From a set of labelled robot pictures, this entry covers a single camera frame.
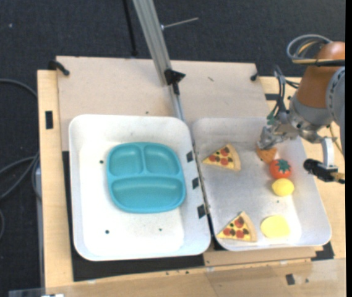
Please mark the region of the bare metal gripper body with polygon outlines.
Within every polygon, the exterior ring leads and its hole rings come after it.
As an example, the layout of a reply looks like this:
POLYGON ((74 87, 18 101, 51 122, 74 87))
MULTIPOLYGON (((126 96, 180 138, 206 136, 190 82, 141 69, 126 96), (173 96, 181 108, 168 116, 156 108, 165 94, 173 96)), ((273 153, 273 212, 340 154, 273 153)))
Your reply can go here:
POLYGON ((297 116, 280 116, 268 119, 260 136, 267 136, 269 142, 272 137, 282 137, 283 142, 301 137, 310 143, 318 144, 323 139, 318 134, 320 128, 321 126, 316 126, 297 116))

